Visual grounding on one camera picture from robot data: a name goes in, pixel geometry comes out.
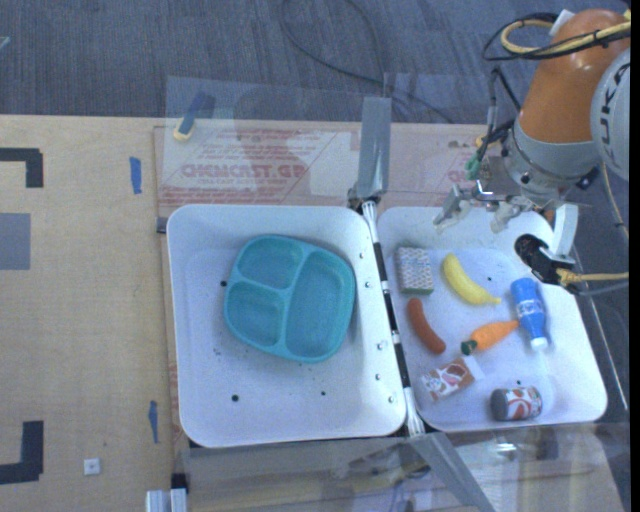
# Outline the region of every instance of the cable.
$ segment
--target cable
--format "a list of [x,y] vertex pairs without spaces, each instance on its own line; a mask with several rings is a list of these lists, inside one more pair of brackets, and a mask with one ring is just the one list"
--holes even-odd
[[509,129],[513,126],[515,119],[511,119],[505,123],[502,123],[500,126],[496,127],[496,120],[498,117],[498,105],[497,105],[497,97],[496,97],[496,87],[495,82],[497,79],[500,79],[500,83],[505,88],[508,96],[511,98],[514,106],[516,107],[516,111],[520,111],[520,102],[517,100],[513,90],[509,86],[506,77],[502,73],[502,70],[499,66],[494,67],[491,70],[491,74],[489,76],[488,88],[489,88],[489,110],[487,112],[487,132],[484,137],[478,137],[476,139],[476,143],[478,145],[478,149],[474,153],[474,155],[465,163],[466,178],[467,179],[476,179],[478,172],[480,171],[480,165],[482,160],[484,159],[487,149],[489,146],[497,141],[504,142],[507,136],[509,135]]
[[583,283],[585,281],[612,281],[617,279],[629,279],[629,272],[619,274],[576,274],[566,268],[557,268],[556,274],[560,277],[560,284]]
[[[374,43],[374,54],[375,54],[375,60],[376,60],[376,65],[378,68],[378,72],[381,76],[381,78],[376,78],[376,77],[372,77],[372,76],[368,76],[362,73],[358,73],[356,71],[352,71],[350,69],[344,68],[342,66],[339,66],[337,64],[334,64],[332,62],[329,62],[325,59],[323,59],[322,57],[316,55],[315,53],[313,53],[311,50],[309,50],[307,47],[305,47],[293,34],[293,31],[291,30],[291,28],[289,27],[289,25],[286,22],[286,8],[287,5],[289,4],[290,0],[282,0],[280,2],[280,6],[278,9],[278,23],[280,25],[280,29],[282,30],[282,32],[284,33],[284,35],[287,37],[287,39],[289,40],[289,42],[291,44],[293,44],[293,46],[295,46],[298,50],[300,50],[302,53],[304,53],[307,57],[309,57],[310,59],[318,62],[319,64],[322,64],[323,66],[328,67],[329,69],[332,69],[338,73],[342,73],[344,75],[347,76],[351,76],[354,78],[358,78],[360,80],[365,80],[367,82],[376,84],[378,86],[380,86],[382,88],[382,91],[384,93],[384,66],[382,63],[382,47],[380,45],[380,39],[378,37],[378,33],[375,30],[375,25],[373,24],[373,22],[371,21],[371,18],[367,15],[367,13],[360,7],[358,6],[355,2],[353,2],[352,0],[343,0],[347,5],[350,5],[351,7],[353,7],[358,14],[360,15],[360,17],[364,20],[367,28],[369,29],[369,32],[371,33],[371,36],[373,38],[373,43]],[[415,96],[414,94],[410,93],[409,91],[402,91],[404,92],[408,98],[411,98],[414,101],[417,101],[418,103],[421,103],[422,105],[424,105],[425,107],[427,107],[429,110],[433,111],[434,113],[436,113],[438,116],[440,116],[442,119],[444,119],[447,123],[452,124],[453,120],[447,116],[446,114],[444,114],[443,112],[441,112],[439,109],[437,109],[436,107],[434,107],[433,105],[430,105],[429,103],[427,103],[426,101],[424,101],[422,98],[419,98],[417,96]],[[394,98],[395,101],[398,101],[399,103],[403,103],[403,101],[400,98]]]
[[611,286],[606,286],[604,288],[598,288],[597,290],[580,290],[574,293],[578,297],[593,297],[594,295],[600,295],[601,293],[609,293],[616,290],[621,290],[622,288],[627,288],[629,286],[629,282],[618,283]]
[[[629,20],[618,25],[614,25],[613,27],[596,30],[591,33],[579,34],[563,39],[562,41],[537,48],[519,46],[511,43],[508,39],[509,35],[516,29],[528,26],[551,27],[557,18],[558,16],[553,13],[534,13],[503,25],[485,44],[482,51],[482,57],[488,61],[551,59],[586,50],[587,48],[592,48],[594,46],[606,46],[613,41],[631,37],[631,21]],[[509,55],[488,57],[487,50],[498,36],[500,36],[502,47],[509,53]]]
[[613,191],[611,190],[611,183],[609,182],[609,170],[607,169],[607,166],[604,164],[604,162],[602,164],[602,170],[603,170],[602,175],[604,176],[604,184],[605,184],[605,189],[607,191],[607,196],[609,198],[609,202],[611,203],[611,207],[613,208],[613,212],[618,221],[616,226],[620,226],[622,228],[622,231],[627,237],[627,240],[629,240],[629,229],[625,225],[624,219],[622,218],[622,214],[620,213],[620,208],[618,208],[618,203],[613,197]]

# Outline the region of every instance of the toy can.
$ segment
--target toy can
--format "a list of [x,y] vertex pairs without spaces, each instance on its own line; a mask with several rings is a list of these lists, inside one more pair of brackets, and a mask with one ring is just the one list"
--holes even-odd
[[491,393],[491,412],[498,421],[535,418],[542,412],[542,397],[535,386],[495,389]]

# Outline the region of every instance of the blue divided plate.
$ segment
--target blue divided plate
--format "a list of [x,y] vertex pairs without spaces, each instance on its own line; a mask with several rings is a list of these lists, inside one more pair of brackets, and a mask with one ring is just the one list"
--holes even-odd
[[273,355],[317,363],[344,341],[355,300],[351,266],[294,238],[265,235],[238,254],[224,297],[235,337]]

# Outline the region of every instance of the yellow cable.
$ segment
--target yellow cable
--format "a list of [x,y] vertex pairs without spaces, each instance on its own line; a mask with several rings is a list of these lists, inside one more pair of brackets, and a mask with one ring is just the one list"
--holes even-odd
[[538,51],[537,55],[545,55],[545,56],[553,56],[556,53],[565,52],[568,50],[575,50],[585,44],[592,43],[594,41],[599,41],[601,39],[605,39],[609,36],[628,32],[631,35],[631,21],[626,21],[624,23],[620,23],[618,25],[614,25],[613,27],[605,28],[602,30],[598,30],[593,33],[584,34],[583,36],[571,40],[566,41],[563,44],[559,44],[558,46],[554,46],[553,48],[549,48],[547,50],[543,50],[541,48],[531,48],[527,46],[519,46],[513,44],[509,41],[508,37],[514,30],[526,26],[538,26],[538,27],[551,27],[553,24],[549,21],[543,20],[524,20],[524,21],[515,21],[511,25],[507,26],[500,35],[500,42],[502,46],[516,54],[523,54],[528,52]]
[[[478,135],[476,137],[476,147],[479,148],[480,146],[482,146],[482,144],[484,143],[484,138],[486,137],[486,135]],[[497,146],[498,144],[500,144],[499,140],[494,140],[493,142],[490,142],[489,145],[487,146],[487,149]]]
[[609,196],[609,202],[611,203],[611,206],[613,207],[613,212],[616,218],[618,219],[618,225],[622,227],[622,231],[627,237],[627,240],[629,240],[629,230],[627,229],[627,226],[624,223],[624,219],[622,218],[622,214],[620,213],[620,208],[618,208],[618,203],[616,203],[616,200],[613,197],[613,191],[611,190],[611,182],[609,181],[609,170],[604,162],[602,162],[602,171],[603,171],[602,176],[604,177],[605,189],[607,191],[607,195]]
[[576,274],[566,268],[557,268],[556,274],[560,276],[560,284],[582,283],[584,281],[612,281],[616,279],[629,279],[629,272],[620,274]]

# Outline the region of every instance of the gray carpet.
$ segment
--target gray carpet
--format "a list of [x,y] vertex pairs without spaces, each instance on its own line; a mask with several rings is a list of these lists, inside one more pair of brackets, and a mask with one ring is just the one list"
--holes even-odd
[[[0,0],[0,37],[10,37],[0,48],[0,114],[175,116],[207,81],[226,91],[236,117],[357,121],[362,96],[395,84],[413,93],[394,102],[396,122],[484,123],[493,65],[481,51],[494,31],[532,12],[623,12],[627,5],[292,0],[284,7],[281,0]],[[546,42],[540,31],[522,32],[521,44]],[[501,67],[523,100],[535,64]],[[501,120],[513,117],[502,90],[499,102]],[[628,183],[615,176],[611,182],[628,226]],[[578,233],[584,268],[628,269],[628,240],[616,227],[604,181],[574,199],[595,205],[583,210]],[[609,390],[603,422],[628,421],[628,289],[595,302],[595,309],[582,307]]]

